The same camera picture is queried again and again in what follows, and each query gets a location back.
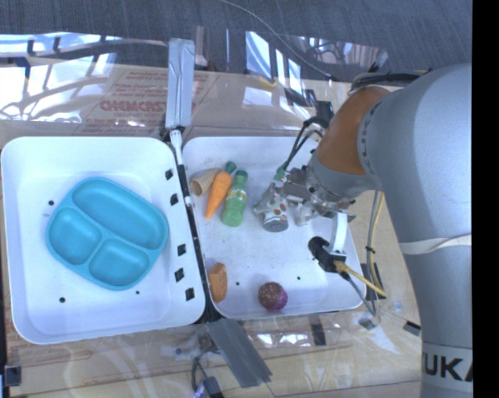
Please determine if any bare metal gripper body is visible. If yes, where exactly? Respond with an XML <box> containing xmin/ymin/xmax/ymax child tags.
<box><xmin>279</xmin><ymin>167</ymin><xmax>357</xmax><ymax>220</ymax></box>

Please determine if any white can with orange print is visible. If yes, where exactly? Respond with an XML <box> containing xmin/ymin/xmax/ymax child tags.
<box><xmin>262</xmin><ymin>199</ymin><xmax>290</xmax><ymax>234</ymax></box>

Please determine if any green bottle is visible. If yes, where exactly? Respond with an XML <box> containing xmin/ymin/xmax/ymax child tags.
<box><xmin>220</xmin><ymin>169</ymin><xmax>250</xmax><ymax>228</ymax></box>

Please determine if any orange carrot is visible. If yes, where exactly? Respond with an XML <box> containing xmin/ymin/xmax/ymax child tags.
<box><xmin>203</xmin><ymin>161</ymin><xmax>238</xmax><ymax>221</ymax></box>

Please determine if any white plastic tray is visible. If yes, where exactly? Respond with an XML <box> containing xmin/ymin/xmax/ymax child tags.
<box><xmin>182</xmin><ymin>135</ymin><xmax>367</xmax><ymax>321</ymax></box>
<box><xmin>0</xmin><ymin>135</ymin><xmax>206</xmax><ymax>345</ymax></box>

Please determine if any beige ice cream cone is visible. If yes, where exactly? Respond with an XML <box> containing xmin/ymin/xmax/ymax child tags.
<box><xmin>189</xmin><ymin>167</ymin><xmax>222</xmax><ymax>197</ymax></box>

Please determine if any brown and purple doughnut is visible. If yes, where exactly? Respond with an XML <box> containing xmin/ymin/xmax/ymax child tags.
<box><xmin>257</xmin><ymin>281</ymin><xmax>289</xmax><ymax>312</ymax></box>

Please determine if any orange bread slice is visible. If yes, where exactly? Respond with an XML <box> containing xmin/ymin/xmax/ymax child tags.
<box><xmin>207</xmin><ymin>261</ymin><xmax>230</xmax><ymax>304</ymax></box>

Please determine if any blue divided plate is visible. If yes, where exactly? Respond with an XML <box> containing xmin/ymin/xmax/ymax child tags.
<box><xmin>45</xmin><ymin>176</ymin><xmax>170</xmax><ymax>292</ymax></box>

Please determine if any brown cardboard board red print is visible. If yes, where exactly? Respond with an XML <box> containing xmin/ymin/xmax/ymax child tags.
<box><xmin>0</xmin><ymin>62</ymin><xmax>425</xmax><ymax>398</ymax></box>

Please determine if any black cylinder on white bracket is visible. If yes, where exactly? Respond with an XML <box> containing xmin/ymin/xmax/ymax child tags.
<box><xmin>308</xmin><ymin>211</ymin><xmax>349</xmax><ymax>274</ymax></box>

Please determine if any black block with thin wires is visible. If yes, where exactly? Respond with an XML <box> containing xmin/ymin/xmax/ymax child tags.
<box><xmin>201</xmin><ymin>375</ymin><xmax>225</xmax><ymax>398</ymax></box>

